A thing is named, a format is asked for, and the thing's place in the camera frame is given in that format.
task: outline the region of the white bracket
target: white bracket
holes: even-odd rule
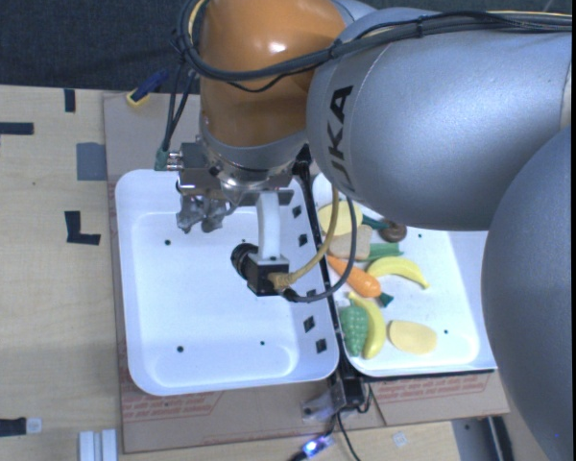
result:
[[[258,215],[258,257],[262,261],[279,259],[279,195],[276,191],[261,191],[256,201]]]
[[[117,461],[115,429],[79,432],[79,461]]]

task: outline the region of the orange carrot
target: orange carrot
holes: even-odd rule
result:
[[[326,255],[326,261],[340,276],[344,274],[348,267],[346,261],[335,256]],[[361,297],[379,297],[382,293],[382,286],[379,280],[357,266],[352,266],[346,282]]]

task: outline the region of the toy fruit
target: toy fruit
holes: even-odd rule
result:
[[[438,344],[438,335],[433,329],[411,321],[391,321],[388,338],[401,351],[416,355],[432,352]]]
[[[342,235],[352,232],[352,221],[349,216],[349,205],[346,200],[339,202],[337,211],[337,225],[335,226],[335,235]],[[333,211],[333,204],[323,206],[318,210],[318,223],[324,233],[328,232],[330,226],[330,215]],[[354,204],[354,214],[356,215],[356,227],[363,222],[363,212]]]
[[[399,244],[396,242],[373,242],[369,246],[369,254],[362,259],[375,261],[381,257],[401,255],[403,255],[403,251],[399,249]]]
[[[384,275],[400,275],[415,281],[422,288],[429,287],[429,282],[424,278],[419,265],[403,256],[381,257],[369,265],[367,273],[376,278]]]
[[[367,311],[369,328],[367,330],[367,340],[363,347],[363,358],[374,358],[380,353],[384,343],[386,342],[386,323],[382,311],[373,299],[363,299],[356,295],[355,292],[350,292],[348,298],[359,307]]]
[[[342,325],[344,343],[349,356],[359,356],[367,341],[367,332],[369,330],[367,311],[354,304],[344,307],[339,312],[339,322]]]
[[[398,224],[397,222],[391,222],[389,220],[385,220],[384,222],[388,222],[388,226],[386,228],[382,228],[379,231],[380,237],[388,242],[399,242],[405,239],[407,235],[407,227],[403,224]]]
[[[369,226],[360,225],[356,229],[356,250],[354,259],[361,261],[367,259],[371,250],[373,229]],[[352,249],[352,232],[335,235],[328,246],[328,253],[335,257],[349,258]]]
[[[348,267],[346,261],[335,256],[326,255],[326,261],[339,275],[342,275]],[[382,293],[379,280],[357,266],[352,266],[346,282],[362,297],[377,297]]]

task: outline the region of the black cable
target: black cable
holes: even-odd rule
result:
[[[350,217],[350,228],[351,228],[351,235],[350,235],[350,248],[349,248],[349,257],[348,257],[348,264],[346,266],[346,270],[344,273],[339,277],[339,279],[335,282],[335,284],[321,292],[320,294],[316,294],[313,296],[300,296],[294,289],[288,287],[279,291],[279,295],[284,297],[290,302],[293,303],[313,303],[315,301],[320,301],[322,299],[326,299],[327,297],[332,296],[335,292],[337,292],[341,286],[346,283],[348,280],[349,274],[352,271],[352,267],[354,266],[354,262],[356,260],[356,233],[358,229],[358,224],[356,222],[356,212],[354,210],[354,202],[351,198],[346,197],[346,201],[348,202],[349,208],[349,217]]]
[[[337,415],[335,414],[330,418],[330,423],[328,424],[328,429],[326,430],[326,432],[321,436],[319,436],[318,438],[329,437],[333,433],[333,430],[335,430],[336,424],[337,424]],[[302,461],[304,459],[309,459],[309,457],[307,456],[307,454],[305,454],[304,450],[301,450],[297,452],[293,457],[291,457],[290,461]]]
[[[176,40],[182,58],[202,77],[226,82],[230,85],[243,88],[244,90],[248,90],[248,88],[239,85],[239,82],[275,77],[260,89],[252,89],[251,91],[266,90],[273,86],[278,80],[288,75],[313,69],[345,54],[406,38],[484,29],[520,29],[523,32],[571,32],[571,15],[524,12],[440,12],[424,15],[418,19],[409,21],[377,24],[365,30],[356,39],[351,41],[343,42],[336,40],[331,46],[323,50],[258,70],[235,72],[222,70],[204,62],[196,50],[192,36],[188,30],[184,28],[186,17],[189,21],[197,5],[205,1],[207,0],[187,0],[182,7],[178,18],[178,33],[180,34]],[[383,28],[389,29],[367,36],[372,31]]]
[[[344,439],[346,439],[346,444],[348,444],[348,449],[349,449],[350,454],[352,454],[352,457],[354,458],[355,461],[361,461],[361,458],[358,457],[358,454],[356,454],[356,451],[354,450],[354,447],[352,446],[352,442],[349,440],[348,433],[346,432],[346,429],[344,428],[344,424],[342,423],[341,410],[337,412],[336,417],[337,417],[337,424],[339,425],[339,428],[342,431],[342,434],[344,434]]]
[[[183,69],[183,62],[180,62],[176,70],[175,83],[173,84],[173,90],[171,91],[171,96],[169,99],[168,117],[166,118],[166,129],[164,131],[164,138],[162,140],[162,150],[164,152],[168,152],[169,148],[171,147],[171,139],[173,138],[173,133],[175,133],[177,125],[180,122],[181,114],[185,109],[185,104],[190,95],[190,88],[196,76],[194,72],[192,71],[188,72],[188,77],[185,86],[183,88],[183,93],[181,95],[180,105],[178,106],[177,112],[175,112],[175,102],[177,100],[177,93],[180,84],[182,69]]]
[[[358,411],[358,413],[367,413],[369,411],[370,407],[372,406],[373,389],[372,389],[372,386],[370,384],[368,384],[368,389],[369,389],[369,393],[367,394],[367,401],[365,402],[365,407],[361,409],[361,407],[358,406],[356,408],[356,411]]]

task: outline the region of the black fabric background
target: black fabric background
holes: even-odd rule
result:
[[[184,0],[0,0],[0,84],[131,90],[177,62]],[[375,8],[541,11],[548,0],[360,0]],[[550,11],[571,13],[572,0]]]

